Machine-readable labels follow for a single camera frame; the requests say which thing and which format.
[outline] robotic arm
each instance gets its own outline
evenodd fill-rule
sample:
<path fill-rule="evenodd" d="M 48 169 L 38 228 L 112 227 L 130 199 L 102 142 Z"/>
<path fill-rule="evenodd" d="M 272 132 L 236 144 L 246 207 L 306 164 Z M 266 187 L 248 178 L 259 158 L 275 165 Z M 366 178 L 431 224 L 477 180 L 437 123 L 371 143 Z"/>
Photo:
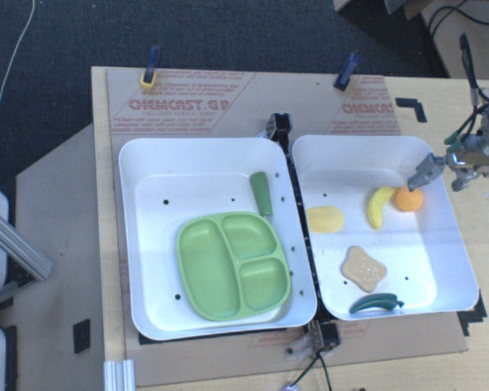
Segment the robotic arm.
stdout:
<path fill-rule="evenodd" d="M 449 145 L 445 156 L 435 156 L 430 153 L 416 167 L 415 175 L 407 181 L 410 191 L 436 179 L 446 166 L 456 175 L 455 181 L 452 182 L 453 191 L 467 188 L 470 180 L 480 176 L 489 178 L 489 98 L 478 88 L 465 34 L 460 37 L 460 48 L 462 49 L 462 62 L 471 85 L 473 113 L 456 132 L 445 139 L 444 142 Z M 478 106 L 478 94 L 485 99 L 485 103 L 481 106 Z M 481 117 L 480 127 L 473 134 L 471 132 L 479 116 Z"/>

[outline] banana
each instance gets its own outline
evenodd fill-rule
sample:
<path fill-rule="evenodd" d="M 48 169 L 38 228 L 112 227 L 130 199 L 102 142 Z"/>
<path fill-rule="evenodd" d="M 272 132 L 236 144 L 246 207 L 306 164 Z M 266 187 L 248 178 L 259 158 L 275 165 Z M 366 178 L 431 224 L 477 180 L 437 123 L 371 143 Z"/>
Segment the banana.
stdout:
<path fill-rule="evenodd" d="M 382 208 L 384 204 L 397 191 L 393 187 L 380 187 L 369 198 L 368 202 L 368 220 L 375 229 L 382 227 Z"/>
<path fill-rule="evenodd" d="M 386 310 L 393 310 L 396 306 L 402 307 L 404 303 L 397 299 L 397 296 L 390 292 L 379 292 L 361 297 L 350 307 L 350 313 L 371 309 L 372 307 L 380 307 Z"/>

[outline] blue clamp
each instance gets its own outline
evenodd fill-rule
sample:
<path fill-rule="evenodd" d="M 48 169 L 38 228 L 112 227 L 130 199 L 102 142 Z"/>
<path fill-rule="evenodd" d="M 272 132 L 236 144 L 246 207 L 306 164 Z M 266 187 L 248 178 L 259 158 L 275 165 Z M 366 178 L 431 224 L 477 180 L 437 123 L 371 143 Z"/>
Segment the blue clamp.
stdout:
<path fill-rule="evenodd" d="M 340 91 L 344 91 L 350 82 L 350 75 L 359 65 L 360 58 L 354 52 L 351 52 L 350 58 L 339 68 L 339 76 L 335 80 L 333 86 Z"/>
<path fill-rule="evenodd" d="M 157 67 L 161 61 L 161 48 L 158 45 L 152 45 L 150 56 L 148 58 L 147 69 L 141 74 L 139 84 L 144 90 L 151 90 L 156 84 Z"/>

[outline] yellow banana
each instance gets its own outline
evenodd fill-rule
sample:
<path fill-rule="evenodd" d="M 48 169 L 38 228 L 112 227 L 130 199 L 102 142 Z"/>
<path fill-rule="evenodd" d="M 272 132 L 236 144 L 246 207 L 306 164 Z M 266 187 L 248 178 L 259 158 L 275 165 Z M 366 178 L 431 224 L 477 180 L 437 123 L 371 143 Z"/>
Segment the yellow banana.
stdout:
<path fill-rule="evenodd" d="M 393 187 L 380 187 L 369 198 L 368 220 L 373 228 L 380 229 L 382 227 L 382 209 L 396 191 L 397 189 Z"/>

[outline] yellow clamp pad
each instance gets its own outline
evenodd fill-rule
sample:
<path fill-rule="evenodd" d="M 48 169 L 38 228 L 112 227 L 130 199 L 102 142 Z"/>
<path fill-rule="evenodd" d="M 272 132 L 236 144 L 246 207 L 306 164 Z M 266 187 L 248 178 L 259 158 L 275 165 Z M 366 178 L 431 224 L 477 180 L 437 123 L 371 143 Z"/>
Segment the yellow clamp pad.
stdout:
<path fill-rule="evenodd" d="M 157 71 L 154 71 L 154 73 L 152 74 L 152 79 L 150 82 L 145 82 L 143 80 L 144 78 L 145 78 L 145 71 L 143 70 L 143 73 L 141 74 L 141 78 L 139 78 L 139 85 L 144 90 L 151 90 L 154 87 L 154 85 L 156 84 Z"/>

